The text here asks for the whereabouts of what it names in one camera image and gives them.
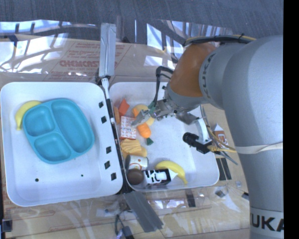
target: carrot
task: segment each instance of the carrot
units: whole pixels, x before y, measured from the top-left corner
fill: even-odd
[[[132,112],[135,117],[139,114],[139,112],[135,108],[132,109]],[[136,128],[138,129],[140,135],[146,139],[147,145],[151,145],[152,143],[154,143],[153,140],[150,138],[151,130],[146,122],[138,125]]]

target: red object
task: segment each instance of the red object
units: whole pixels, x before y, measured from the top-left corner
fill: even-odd
[[[123,100],[120,103],[119,106],[119,114],[120,116],[124,116],[126,114],[126,112],[128,111],[130,105],[126,102],[125,98],[123,98]]]

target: transparent plastic sheet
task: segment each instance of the transparent plastic sheet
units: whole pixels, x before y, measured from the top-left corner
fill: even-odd
[[[139,26],[135,21],[131,33],[126,29],[125,19],[117,17],[113,23],[117,26],[117,45],[116,74],[110,79],[111,84],[155,81],[158,66],[174,69],[187,38],[232,34],[223,27],[168,20],[149,20],[146,26]],[[13,81],[95,82],[99,37],[100,26],[93,24],[50,20],[1,22],[0,89]],[[13,223],[6,238],[116,238],[115,226],[121,228],[116,215],[131,228],[135,238],[170,238],[247,229],[249,202],[243,197],[246,184],[240,177],[241,167],[236,172],[235,165],[229,166],[232,179],[219,181],[215,186],[145,193],[148,203],[164,223],[161,230],[152,233],[144,233],[122,195],[19,207],[9,200],[4,184],[4,219]]]

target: green object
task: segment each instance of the green object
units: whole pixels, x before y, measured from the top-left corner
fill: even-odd
[[[154,142],[153,142],[153,140],[152,139],[150,139],[150,138],[146,138],[146,144],[147,145],[151,145],[151,144],[153,144]]]

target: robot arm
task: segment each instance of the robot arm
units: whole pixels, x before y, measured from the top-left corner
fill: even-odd
[[[250,238],[284,238],[283,37],[228,40],[191,42],[151,115],[190,124],[201,104],[223,109],[247,181]]]

